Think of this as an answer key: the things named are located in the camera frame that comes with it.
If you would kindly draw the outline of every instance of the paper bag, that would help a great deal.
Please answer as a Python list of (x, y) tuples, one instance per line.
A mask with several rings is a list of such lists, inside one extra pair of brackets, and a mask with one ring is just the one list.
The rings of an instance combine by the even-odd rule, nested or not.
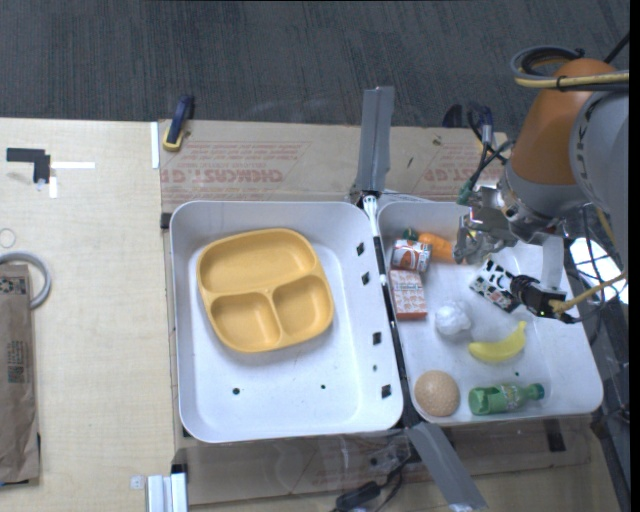
[(0, 265), (0, 483), (40, 472), (27, 265)]

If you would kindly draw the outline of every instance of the white ball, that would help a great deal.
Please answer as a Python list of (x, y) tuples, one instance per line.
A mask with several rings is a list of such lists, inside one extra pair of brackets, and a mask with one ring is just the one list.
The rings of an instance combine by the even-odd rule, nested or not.
[(465, 304), (449, 302), (436, 311), (436, 329), (440, 334), (453, 336), (471, 327)]

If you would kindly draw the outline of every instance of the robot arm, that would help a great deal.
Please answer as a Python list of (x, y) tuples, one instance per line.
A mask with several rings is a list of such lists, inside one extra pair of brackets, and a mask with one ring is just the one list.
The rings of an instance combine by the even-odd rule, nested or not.
[[(554, 73), (557, 84), (572, 77), (584, 82), (587, 76), (620, 75), (605, 62), (581, 57)], [(477, 263), (518, 242), (543, 245), (549, 237), (568, 236), (566, 219), (593, 203), (609, 215), (627, 269), (628, 128), (628, 72), (626, 86), (541, 91), (497, 187), (465, 197), (469, 212), (460, 219), (456, 262)], [(525, 305), (543, 316), (551, 299), (557, 300), (556, 290), (539, 286), (536, 304)]]

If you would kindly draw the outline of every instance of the green bottle label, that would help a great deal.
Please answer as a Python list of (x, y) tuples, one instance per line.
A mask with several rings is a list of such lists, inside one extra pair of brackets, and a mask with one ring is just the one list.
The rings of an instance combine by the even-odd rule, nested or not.
[(518, 388), (513, 385), (500, 384), (496, 386), (505, 399), (505, 411), (513, 411), (522, 405), (522, 395), (518, 392)]

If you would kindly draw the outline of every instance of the beige tabletop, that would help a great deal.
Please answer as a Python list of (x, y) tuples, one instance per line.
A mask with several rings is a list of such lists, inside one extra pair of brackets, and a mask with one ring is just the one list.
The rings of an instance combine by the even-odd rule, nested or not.
[[(143, 511), (144, 491), (132, 482), (168, 474), (175, 453), (150, 124), (0, 119), (0, 136), (4, 148), (44, 149), (52, 162), (95, 163), (58, 170), (51, 198), (33, 184), (31, 164), (0, 162), (0, 228), (15, 233), (12, 250), (40, 256), (53, 281), (33, 313), (41, 476), (0, 489), (0, 510)], [(585, 435), (587, 463), (477, 477), (490, 510), (618, 510), (600, 445)], [(201, 509), (328, 511), (334, 499)], [(449, 508), (426, 482), (405, 486), (386, 510)]]

